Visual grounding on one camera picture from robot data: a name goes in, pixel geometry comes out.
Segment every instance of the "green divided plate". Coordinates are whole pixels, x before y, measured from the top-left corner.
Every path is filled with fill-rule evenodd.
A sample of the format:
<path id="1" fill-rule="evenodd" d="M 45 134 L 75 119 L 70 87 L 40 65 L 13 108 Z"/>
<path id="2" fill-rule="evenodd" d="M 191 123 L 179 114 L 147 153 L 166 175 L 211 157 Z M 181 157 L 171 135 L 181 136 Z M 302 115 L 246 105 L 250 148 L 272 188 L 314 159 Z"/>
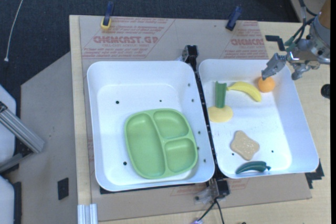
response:
<path id="1" fill-rule="evenodd" d="M 133 114 L 125 122 L 124 134 L 132 165 L 144 178 L 178 175 L 197 162 L 193 132 L 177 110 L 154 109 Z"/>

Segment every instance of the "yellow clamp pad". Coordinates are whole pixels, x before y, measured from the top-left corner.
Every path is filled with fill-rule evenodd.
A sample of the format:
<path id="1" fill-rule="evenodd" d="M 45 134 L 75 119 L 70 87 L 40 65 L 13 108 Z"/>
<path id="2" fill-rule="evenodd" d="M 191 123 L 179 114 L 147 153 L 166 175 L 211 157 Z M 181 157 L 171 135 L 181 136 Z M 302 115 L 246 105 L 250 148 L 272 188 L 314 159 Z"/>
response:
<path id="1" fill-rule="evenodd" d="M 103 29 L 103 30 L 108 30 L 111 26 L 112 18 L 109 19 L 109 23 L 107 25 L 104 25 L 103 22 L 104 22 L 104 17 L 101 20 L 100 28 Z"/>

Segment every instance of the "wooden table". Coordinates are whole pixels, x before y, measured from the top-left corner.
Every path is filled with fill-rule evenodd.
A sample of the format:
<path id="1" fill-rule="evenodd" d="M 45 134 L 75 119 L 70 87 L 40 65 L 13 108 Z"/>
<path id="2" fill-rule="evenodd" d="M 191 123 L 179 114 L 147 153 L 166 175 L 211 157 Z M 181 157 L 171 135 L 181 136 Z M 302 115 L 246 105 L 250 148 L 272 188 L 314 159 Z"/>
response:
<path id="1" fill-rule="evenodd" d="M 288 39 L 299 27 L 299 23 L 259 22 L 262 35 L 277 35 Z M 88 148 L 86 137 L 85 97 L 80 47 L 79 16 L 70 16 L 70 42 L 73 105 L 75 116 L 76 163 L 78 204 L 91 204 Z M 278 51 L 275 42 L 265 41 L 268 55 Z M 330 66 L 321 66 L 311 70 L 303 78 L 295 81 L 299 98 L 312 133 L 324 177 L 313 182 L 312 199 L 272 204 L 251 205 L 225 208 L 225 223 L 331 223 L 331 185 L 330 185 L 330 100 L 321 96 L 321 87 L 330 83 Z M 136 219 L 105 221 L 102 223 L 191 223 L 203 212 L 185 212 L 182 214 L 152 216 Z M 204 218 L 206 223 L 220 223 L 218 209 L 212 209 Z"/>

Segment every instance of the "blue clamp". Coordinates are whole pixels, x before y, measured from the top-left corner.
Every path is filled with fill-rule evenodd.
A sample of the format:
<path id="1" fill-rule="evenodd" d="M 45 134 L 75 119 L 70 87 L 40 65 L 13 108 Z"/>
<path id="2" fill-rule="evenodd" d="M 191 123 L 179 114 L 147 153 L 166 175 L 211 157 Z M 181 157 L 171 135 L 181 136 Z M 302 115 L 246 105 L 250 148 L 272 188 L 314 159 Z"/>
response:
<path id="1" fill-rule="evenodd" d="M 107 9 L 105 12 L 105 17 L 101 20 L 100 27 L 103 30 L 108 30 L 111 26 L 112 15 L 114 12 L 114 3 L 113 1 L 109 1 L 107 4 Z"/>
<path id="2" fill-rule="evenodd" d="M 240 17 L 242 12 L 243 12 L 243 9 L 237 6 L 236 9 L 230 14 L 229 21 L 227 22 L 225 28 L 232 31 L 233 28 L 235 28 L 236 21 Z"/>

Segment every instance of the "orange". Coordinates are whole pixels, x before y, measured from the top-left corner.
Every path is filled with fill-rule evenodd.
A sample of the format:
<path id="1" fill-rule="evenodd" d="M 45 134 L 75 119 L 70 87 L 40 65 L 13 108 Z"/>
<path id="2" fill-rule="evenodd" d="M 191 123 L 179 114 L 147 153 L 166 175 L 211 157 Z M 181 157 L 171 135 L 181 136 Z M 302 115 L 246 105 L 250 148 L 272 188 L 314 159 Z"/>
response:
<path id="1" fill-rule="evenodd" d="M 258 87 L 261 92 L 270 92 L 275 87 L 275 81 L 271 77 L 268 77 L 265 80 L 260 77 L 260 79 L 258 80 Z"/>

